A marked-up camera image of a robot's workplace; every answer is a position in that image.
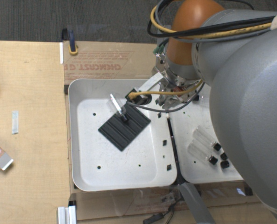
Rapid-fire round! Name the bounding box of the brown cardboard board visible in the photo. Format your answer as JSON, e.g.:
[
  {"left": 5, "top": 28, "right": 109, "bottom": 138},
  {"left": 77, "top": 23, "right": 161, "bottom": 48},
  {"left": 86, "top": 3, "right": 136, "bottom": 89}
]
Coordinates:
[{"left": 63, "top": 40, "right": 262, "bottom": 221}]

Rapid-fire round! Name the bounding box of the thin black rod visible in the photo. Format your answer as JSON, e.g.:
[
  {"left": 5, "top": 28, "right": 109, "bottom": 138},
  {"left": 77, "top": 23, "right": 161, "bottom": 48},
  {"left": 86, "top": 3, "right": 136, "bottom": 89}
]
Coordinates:
[{"left": 166, "top": 114, "right": 185, "bottom": 184}]

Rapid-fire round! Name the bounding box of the black cylinder on white bracket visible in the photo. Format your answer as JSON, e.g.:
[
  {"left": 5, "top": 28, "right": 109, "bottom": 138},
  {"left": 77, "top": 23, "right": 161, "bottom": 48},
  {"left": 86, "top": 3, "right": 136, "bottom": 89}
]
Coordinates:
[{"left": 125, "top": 75, "right": 164, "bottom": 105}]

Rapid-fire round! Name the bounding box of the black ribbed rectangular plate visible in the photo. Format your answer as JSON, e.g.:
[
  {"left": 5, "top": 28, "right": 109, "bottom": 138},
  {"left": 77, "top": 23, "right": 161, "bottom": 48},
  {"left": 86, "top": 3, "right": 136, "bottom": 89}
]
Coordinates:
[{"left": 98, "top": 102, "right": 152, "bottom": 152}]

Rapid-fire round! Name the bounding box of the white plastic tray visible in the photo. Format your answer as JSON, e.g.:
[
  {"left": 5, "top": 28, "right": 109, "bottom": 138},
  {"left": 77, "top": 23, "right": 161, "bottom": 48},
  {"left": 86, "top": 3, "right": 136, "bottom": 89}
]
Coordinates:
[
  {"left": 67, "top": 78, "right": 178, "bottom": 192},
  {"left": 168, "top": 83, "right": 244, "bottom": 184}
]

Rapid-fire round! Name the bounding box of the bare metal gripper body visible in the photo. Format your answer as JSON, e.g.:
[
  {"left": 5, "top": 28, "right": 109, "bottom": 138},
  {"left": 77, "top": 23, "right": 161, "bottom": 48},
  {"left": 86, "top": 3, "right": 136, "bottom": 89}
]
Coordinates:
[{"left": 151, "top": 64, "right": 204, "bottom": 110}]

